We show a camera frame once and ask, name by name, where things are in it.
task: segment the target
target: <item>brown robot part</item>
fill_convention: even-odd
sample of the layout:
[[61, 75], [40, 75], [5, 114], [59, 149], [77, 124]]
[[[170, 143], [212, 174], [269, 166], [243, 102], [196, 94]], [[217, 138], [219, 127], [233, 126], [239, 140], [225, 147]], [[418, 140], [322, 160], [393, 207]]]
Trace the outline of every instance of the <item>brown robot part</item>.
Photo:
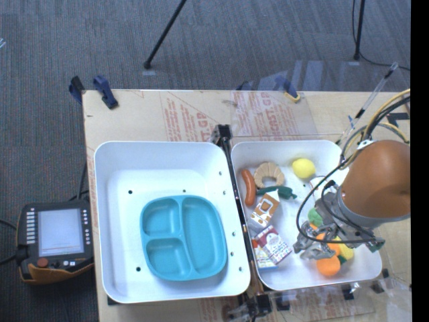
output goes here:
[[385, 221], [408, 218], [410, 160], [410, 146], [398, 141], [376, 141], [360, 150], [341, 185], [341, 199], [347, 209], [358, 216]]

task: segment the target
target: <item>wooden table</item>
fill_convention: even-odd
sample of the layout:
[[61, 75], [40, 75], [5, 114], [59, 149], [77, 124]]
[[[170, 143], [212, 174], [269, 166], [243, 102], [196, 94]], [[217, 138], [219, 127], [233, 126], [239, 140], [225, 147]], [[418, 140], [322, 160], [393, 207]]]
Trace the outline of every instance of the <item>wooden table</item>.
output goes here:
[[[101, 280], [99, 229], [94, 176], [94, 153], [99, 145], [111, 140], [189, 141], [206, 142], [218, 124], [229, 124], [233, 140], [296, 140], [323, 138], [337, 141], [347, 128], [348, 116], [354, 116], [369, 97], [369, 92], [300, 92], [295, 103], [279, 91], [157, 91], [113, 90], [119, 105], [108, 109], [98, 91], [82, 95], [84, 128], [93, 212], [93, 240], [95, 272], [100, 321], [226, 321], [225, 314], [237, 306], [235, 297], [221, 299], [193, 299], [136, 305], [108, 303]], [[380, 93], [367, 109], [359, 125], [365, 125], [375, 111], [396, 93]], [[404, 106], [395, 112], [407, 112]], [[397, 121], [409, 137], [410, 120]], [[384, 128], [374, 133], [377, 139], [400, 140]], [[410, 219], [388, 223], [378, 228], [386, 239], [379, 251], [383, 268], [390, 278], [406, 286], [411, 284], [411, 226]], [[388, 321], [389, 309], [385, 300], [372, 299], [365, 308], [341, 303], [333, 307], [336, 313], [326, 312], [326, 304], [312, 304], [315, 316], [342, 317], [341, 321]], [[261, 321], [311, 320], [302, 317], [300, 307], [287, 311], [273, 311]], [[411, 307], [404, 307], [411, 313]]]

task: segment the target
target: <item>blue divided plate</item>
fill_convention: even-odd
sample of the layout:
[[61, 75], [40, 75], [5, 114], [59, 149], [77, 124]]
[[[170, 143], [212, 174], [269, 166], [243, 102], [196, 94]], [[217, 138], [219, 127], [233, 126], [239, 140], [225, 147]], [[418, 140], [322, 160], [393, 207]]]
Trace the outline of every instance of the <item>blue divided plate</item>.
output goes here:
[[150, 201], [141, 211], [140, 232], [146, 263], [159, 278], [207, 278], [227, 262], [222, 221], [205, 198], [181, 195]]

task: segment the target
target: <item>gray carpet floor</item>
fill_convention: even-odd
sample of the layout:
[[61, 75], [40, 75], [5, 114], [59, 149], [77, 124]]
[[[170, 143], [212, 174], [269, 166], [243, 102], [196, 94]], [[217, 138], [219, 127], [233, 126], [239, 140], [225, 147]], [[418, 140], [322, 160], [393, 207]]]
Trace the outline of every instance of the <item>gray carpet floor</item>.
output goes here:
[[[68, 91], [103, 75], [112, 89], [298, 91], [410, 88], [411, 0], [187, 0], [145, 69], [180, 0], [0, 0], [0, 219], [31, 202], [66, 201], [84, 165], [82, 107]], [[0, 258], [15, 231], [0, 224]], [[93, 271], [46, 286], [0, 266], [0, 321], [98, 320]]]

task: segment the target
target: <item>button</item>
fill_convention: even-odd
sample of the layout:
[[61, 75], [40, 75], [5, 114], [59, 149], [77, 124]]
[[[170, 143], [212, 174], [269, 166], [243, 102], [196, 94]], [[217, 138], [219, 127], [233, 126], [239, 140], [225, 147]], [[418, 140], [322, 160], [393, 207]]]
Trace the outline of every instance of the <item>button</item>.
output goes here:
[[46, 258], [38, 258], [38, 267], [46, 268], [48, 267], [49, 261]]

